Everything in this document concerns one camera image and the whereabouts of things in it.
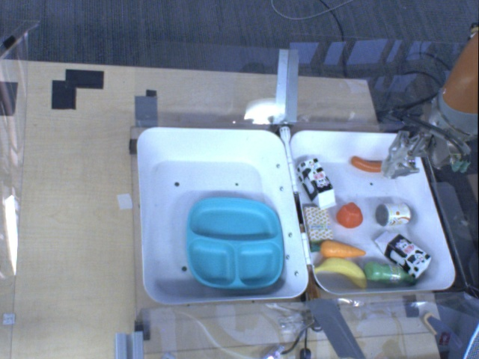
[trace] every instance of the tin can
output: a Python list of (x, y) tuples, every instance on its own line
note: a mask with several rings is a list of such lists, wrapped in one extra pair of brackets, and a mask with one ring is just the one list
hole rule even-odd
[(382, 203), (376, 208), (376, 221), (381, 226), (397, 226), (411, 221), (411, 209), (405, 203)]

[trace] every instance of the cow print carton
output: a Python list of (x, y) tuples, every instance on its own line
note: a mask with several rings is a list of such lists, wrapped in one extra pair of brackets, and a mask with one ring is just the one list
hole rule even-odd
[(431, 256), (405, 236), (385, 231), (375, 240), (378, 248), (414, 278), (419, 278), (431, 262)]

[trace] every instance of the blue plate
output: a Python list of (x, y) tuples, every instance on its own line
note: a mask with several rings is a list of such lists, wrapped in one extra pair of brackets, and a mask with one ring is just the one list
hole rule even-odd
[(283, 233), (275, 211), (243, 198), (198, 201), (186, 230), (188, 264), (202, 284), (219, 289), (260, 289), (283, 270)]

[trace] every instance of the beige wood surface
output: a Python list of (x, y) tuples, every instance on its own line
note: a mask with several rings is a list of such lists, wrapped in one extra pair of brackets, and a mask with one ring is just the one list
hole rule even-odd
[[(103, 70), (105, 86), (78, 89), (76, 110), (52, 110), (52, 80), (63, 80), (67, 68)], [(301, 78), (299, 113), (375, 123), (364, 88), (365, 82)], [(221, 118), (234, 119), (242, 116), (252, 100), (274, 96), (275, 77), (29, 63), (14, 359), (113, 358), (115, 333), (133, 330), (132, 210), (121, 209), (117, 196), (132, 193), (130, 128), (135, 95), (144, 96), (146, 89), (157, 90), (160, 116), (189, 119), (191, 113), (211, 110)], [(222, 346), (235, 347), (237, 355), (215, 349), (208, 334), (192, 332), (194, 336), (189, 337), (187, 331), (194, 325), (177, 317), (168, 321), (164, 315), (172, 313), (170, 308), (159, 307), (163, 318), (159, 334), (173, 337), (177, 358), (255, 358), (265, 348), (261, 342), (293, 340), (278, 332), (278, 326), (266, 331), (261, 325), (250, 325), (254, 317), (242, 312), (241, 306), (232, 306), (229, 319), (228, 313), (221, 312), (222, 319), (218, 308), (210, 307), (201, 308), (202, 313), (190, 311), (201, 323), (199, 331), (209, 331)], [(359, 328), (355, 334), (365, 348), (371, 347), (373, 356), (397, 346), (396, 352), (405, 357), (411, 358), (413, 352), (421, 358), (435, 357), (433, 336), (418, 320), (400, 317), (399, 329), (389, 326), (387, 333), (376, 329), (368, 334), (362, 332), (362, 319), (352, 322), (353, 330)], [(249, 326), (259, 330), (251, 329), (255, 339), (245, 343), (224, 333), (228, 323), (245, 331), (250, 331)], [(324, 335), (312, 337), (311, 345), (318, 357), (335, 356)], [(160, 349), (148, 357), (161, 358), (165, 353)]]

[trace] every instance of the sausage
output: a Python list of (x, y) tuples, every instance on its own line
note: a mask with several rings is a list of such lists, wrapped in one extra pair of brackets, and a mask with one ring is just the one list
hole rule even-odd
[(362, 171), (369, 171), (371, 173), (381, 173), (382, 161), (367, 161), (358, 156), (353, 156), (351, 158), (351, 164), (353, 164), (355, 168), (358, 168)]

